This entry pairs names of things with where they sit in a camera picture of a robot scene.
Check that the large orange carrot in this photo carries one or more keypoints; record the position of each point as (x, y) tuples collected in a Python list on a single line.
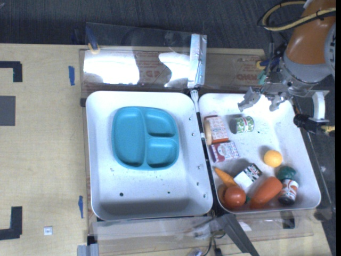
[(266, 192)]

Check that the blue divided plate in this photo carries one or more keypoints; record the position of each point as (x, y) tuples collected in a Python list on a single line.
[(128, 137)]

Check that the red and white carton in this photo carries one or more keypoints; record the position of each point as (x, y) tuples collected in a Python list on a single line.
[(225, 151)]

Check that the red tomato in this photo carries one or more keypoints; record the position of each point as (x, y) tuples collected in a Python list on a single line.
[(235, 197)]

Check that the dark green broccoli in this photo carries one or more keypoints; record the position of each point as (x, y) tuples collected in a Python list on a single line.
[(286, 172)]

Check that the black cylinder on white bracket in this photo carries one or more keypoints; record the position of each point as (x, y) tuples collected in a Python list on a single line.
[(310, 123)]

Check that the yellow orange ball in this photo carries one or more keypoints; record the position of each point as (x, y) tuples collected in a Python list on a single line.
[(273, 158)]

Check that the orange and white carton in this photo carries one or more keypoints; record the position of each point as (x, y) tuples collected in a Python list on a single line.
[(219, 129)]

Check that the white carton with coloured print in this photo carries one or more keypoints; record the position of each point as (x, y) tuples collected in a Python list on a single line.
[(247, 176)]

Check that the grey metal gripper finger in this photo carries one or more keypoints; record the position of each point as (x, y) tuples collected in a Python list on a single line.
[(250, 97), (277, 102)]

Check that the small orange carrot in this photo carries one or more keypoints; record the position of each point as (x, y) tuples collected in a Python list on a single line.
[(226, 177)]

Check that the white plastic tray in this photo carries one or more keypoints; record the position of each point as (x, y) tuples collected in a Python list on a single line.
[(149, 191), (274, 137)]

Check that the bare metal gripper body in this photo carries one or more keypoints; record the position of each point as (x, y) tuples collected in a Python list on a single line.
[(295, 88)]

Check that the orange and white can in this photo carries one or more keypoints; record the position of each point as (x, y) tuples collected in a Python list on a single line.
[(288, 191)]

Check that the green and white can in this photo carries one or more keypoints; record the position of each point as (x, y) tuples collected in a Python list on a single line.
[(243, 124)]

